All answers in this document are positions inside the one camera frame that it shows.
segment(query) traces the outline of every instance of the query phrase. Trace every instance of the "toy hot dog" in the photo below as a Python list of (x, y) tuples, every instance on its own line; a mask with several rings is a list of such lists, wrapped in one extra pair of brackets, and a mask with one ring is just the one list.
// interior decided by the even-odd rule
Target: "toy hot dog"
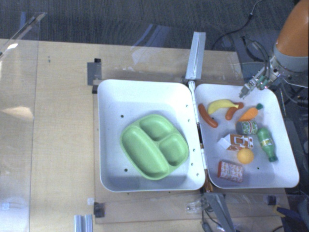
[(226, 120), (231, 120), (231, 119), (233, 118), (234, 113), (235, 113), (237, 110), (243, 108), (243, 103), (242, 103), (242, 102), (237, 102), (237, 103), (235, 103), (235, 104), (238, 105), (238, 108), (236, 108), (236, 107), (231, 107), (230, 109), (228, 109), (228, 111), (227, 111), (227, 113), (226, 113), (226, 115), (225, 115)]
[(209, 124), (213, 128), (218, 127), (218, 122), (216, 122), (212, 117), (210, 117), (203, 104), (198, 105), (198, 111), (207, 124)]

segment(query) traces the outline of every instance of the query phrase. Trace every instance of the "toy banana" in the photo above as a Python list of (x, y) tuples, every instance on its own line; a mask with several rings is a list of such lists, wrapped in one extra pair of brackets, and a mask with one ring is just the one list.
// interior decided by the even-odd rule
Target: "toy banana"
[(234, 104), (230, 100), (227, 99), (221, 99), (216, 100), (209, 104), (208, 106), (208, 114), (213, 114), (215, 111), (217, 111), (219, 108), (225, 108), (225, 107), (236, 107), (238, 108), (239, 105)]

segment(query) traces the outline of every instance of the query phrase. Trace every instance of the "toy food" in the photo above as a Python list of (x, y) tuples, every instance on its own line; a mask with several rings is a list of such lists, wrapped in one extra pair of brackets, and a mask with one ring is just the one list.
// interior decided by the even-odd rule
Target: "toy food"
[(249, 120), (253, 120), (257, 114), (258, 114), (258, 110), (262, 109), (263, 105), (258, 103), (258, 105), (256, 107), (251, 107), (249, 108), (241, 117), (238, 121), (249, 121)]
[(269, 131), (266, 128), (261, 128), (257, 132), (257, 136), (259, 138), (259, 142), (261, 144), (262, 149), (268, 155), (268, 160), (270, 162), (277, 161), (278, 158), (274, 152), (275, 145), (274, 142), (272, 141), (271, 136), (269, 135)]
[(253, 161), (254, 159), (254, 153), (252, 150), (248, 148), (242, 148), (238, 153), (237, 153), (237, 159), (242, 163), (242, 164), (248, 164)]
[(226, 115), (225, 115), (225, 118), (226, 120), (231, 120), (233, 118), (233, 115), (234, 113), (239, 110), (239, 109), (242, 109), (243, 108), (243, 103), (242, 102), (237, 102), (235, 103), (236, 105), (238, 105), (238, 108), (236, 107), (231, 107), (230, 109), (228, 109)]
[(242, 182), (243, 167), (225, 161), (220, 161), (218, 166), (218, 177), (235, 182)]
[(257, 134), (258, 126), (254, 120), (240, 121), (236, 124), (236, 131), (238, 134), (243, 135)]
[(218, 122), (216, 122), (212, 117), (209, 116), (203, 104), (198, 105), (198, 111), (207, 124), (209, 124), (213, 128), (218, 127)]
[(238, 108), (239, 105), (234, 104), (230, 100), (221, 99), (221, 100), (216, 100), (216, 101), (210, 103), (207, 111), (208, 111), (208, 114), (211, 115), (215, 111), (217, 111), (219, 108), (225, 108), (225, 107), (236, 107), (236, 108)]
[(228, 134), (218, 141), (224, 149), (241, 150), (242, 148), (253, 148), (253, 138), (250, 136)]

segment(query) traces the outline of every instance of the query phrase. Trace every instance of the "bottle cap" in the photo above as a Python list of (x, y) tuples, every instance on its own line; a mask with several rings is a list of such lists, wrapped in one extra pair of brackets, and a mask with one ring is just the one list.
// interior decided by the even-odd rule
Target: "bottle cap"
[(260, 110), (263, 108), (263, 105), (261, 103), (258, 103), (257, 106), (255, 107), (257, 110)]
[(274, 162), (274, 161), (277, 161), (278, 158), (277, 158), (276, 156), (273, 156), (273, 157), (268, 158), (268, 160), (269, 160), (270, 162)]

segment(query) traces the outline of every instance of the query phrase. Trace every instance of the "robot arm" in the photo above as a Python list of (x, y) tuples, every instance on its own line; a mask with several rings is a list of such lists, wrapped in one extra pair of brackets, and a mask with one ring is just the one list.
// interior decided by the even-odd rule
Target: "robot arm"
[(245, 98), (255, 87), (268, 88), (277, 78), (293, 77), (308, 70), (309, 0), (301, 0), (288, 16), (274, 44), (269, 64), (242, 88)]

